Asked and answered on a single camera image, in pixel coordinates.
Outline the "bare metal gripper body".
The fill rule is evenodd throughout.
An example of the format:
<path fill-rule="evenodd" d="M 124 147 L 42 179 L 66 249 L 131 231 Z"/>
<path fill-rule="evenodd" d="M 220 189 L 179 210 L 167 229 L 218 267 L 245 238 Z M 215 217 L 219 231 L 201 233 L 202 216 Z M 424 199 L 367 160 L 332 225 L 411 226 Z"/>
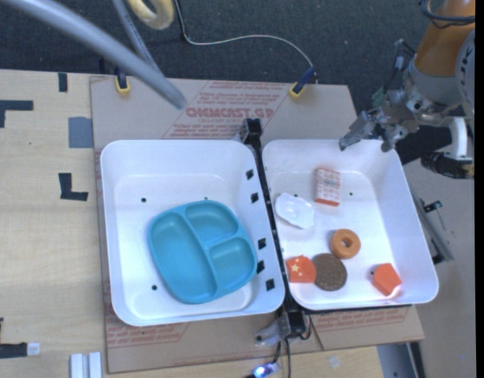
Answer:
<path fill-rule="evenodd" d="M 417 90 L 385 90 L 380 88 L 371 97 L 371 116 L 386 132 L 405 129 L 414 133 L 422 125 L 440 123 L 443 105 L 429 100 Z"/>

